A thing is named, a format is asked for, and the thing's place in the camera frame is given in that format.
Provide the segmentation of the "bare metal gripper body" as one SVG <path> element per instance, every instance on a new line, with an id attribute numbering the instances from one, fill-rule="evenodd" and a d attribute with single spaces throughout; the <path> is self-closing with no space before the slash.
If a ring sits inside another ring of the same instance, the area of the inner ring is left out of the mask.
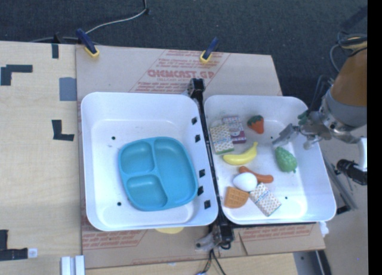
<path id="1" fill-rule="evenodd" d="M 337 139 L 357 144 L 361 140 L 352 134 L 355 127 L 340 122 L 331 113 L 303 112 L 299 115 L 299 127 L 300 132 L 312 142 Z"/>

